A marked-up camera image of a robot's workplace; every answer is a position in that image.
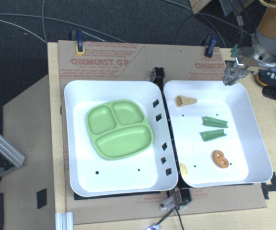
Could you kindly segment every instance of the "toy donut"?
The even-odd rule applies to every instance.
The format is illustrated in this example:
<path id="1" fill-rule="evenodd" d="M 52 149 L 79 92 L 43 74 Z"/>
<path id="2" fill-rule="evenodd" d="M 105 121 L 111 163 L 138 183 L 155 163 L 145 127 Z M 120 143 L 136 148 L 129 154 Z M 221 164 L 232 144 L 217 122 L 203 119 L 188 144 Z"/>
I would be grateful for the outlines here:
<path id="1" fill-rule="evenodd" d="M 213 152 L 213 160 L 220 168 L 228 168 L 230 165 L 230 162 L 224 157 L 223 152 L 220 150 L 215 150 Z"/>

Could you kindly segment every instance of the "black hole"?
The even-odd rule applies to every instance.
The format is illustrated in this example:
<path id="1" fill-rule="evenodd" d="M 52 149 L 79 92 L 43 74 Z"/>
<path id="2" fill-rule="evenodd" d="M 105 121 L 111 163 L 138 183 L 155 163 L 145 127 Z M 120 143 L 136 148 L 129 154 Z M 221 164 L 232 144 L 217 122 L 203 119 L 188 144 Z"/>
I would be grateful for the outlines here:
<path id="1" fill-rule="evenodd" d="M 166 169 L 166 175 L 169 175 L 172 173 L 172 170 L 169 168 L 169 169 Z"/>
<path id="2" fill-rule="evenodd" d="M 159 101 L 158 101 L 158 100 L 154 101 L 154 102 L 153 102 L 153 107 L 157 106 L 158 104 L 159 104 Z"/>
<path id="3" fill-rule="evenodd" d="M 159 121 L 159 120 L 161 120 L 161 114 L 158 114 L 158 115 L 156 116 L 156 121 Z"/>
<path id="4" fill-rule="evenodd" d="M 162 149 L 165 151 L 166 148 L 168 147 L 168 146 L 167 146 L 167 143 L 165 142 L 161 147 L 162 147 Z"/>

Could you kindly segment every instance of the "table surface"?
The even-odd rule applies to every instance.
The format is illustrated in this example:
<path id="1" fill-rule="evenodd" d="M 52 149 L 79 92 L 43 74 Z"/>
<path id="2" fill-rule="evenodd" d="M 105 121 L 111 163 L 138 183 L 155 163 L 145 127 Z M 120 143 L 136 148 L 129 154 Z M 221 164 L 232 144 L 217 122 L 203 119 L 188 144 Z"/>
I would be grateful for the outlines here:
<path id="1" fill-rule="evenodd" d="M 220 49 L 224 60 L 231 60 L 230 49 Z M 52 125 L 52 150 L 54 168 L 55 211 L 66 213 L 66 189 L 64 174 L 64 157 L 62 144 L 62 121 L 60 115 L 60 82 L 58 67 L 58 43 L 48 43 L 48 68 L 50 83 L 50 107 Z M 276 101 L 262 96 L 262 87 L 253 75 L 238 81 L 250 97 L 254 114 L 260 128 L 264 143 L 276 173 Z M 269 193 L 267 207 L 260 209 L 226 211 L 207 214 L 182 215 L 184 229 L 271 229 L 276 230 L 276 191 Z M 144 230 L 159 221 L 159 218 L 114 221 L 75 225 L 75 230 Z M 162 229 L 182 229 L 177 216 L 170 216 L 161 223 Z"/>

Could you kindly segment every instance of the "green plate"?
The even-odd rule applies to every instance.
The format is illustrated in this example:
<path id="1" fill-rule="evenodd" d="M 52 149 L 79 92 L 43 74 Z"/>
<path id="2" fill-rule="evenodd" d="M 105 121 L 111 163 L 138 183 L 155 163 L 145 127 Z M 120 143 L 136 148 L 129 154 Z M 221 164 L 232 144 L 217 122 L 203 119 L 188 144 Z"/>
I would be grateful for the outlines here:
<path id="1" fill-rule="evenodd" d="M 93 107 L 86 117 L 87 129 L 97 152 L 105 159 L 134 156 L 153 143 L 153 132 L 141 108 L 130 100 Z"/>

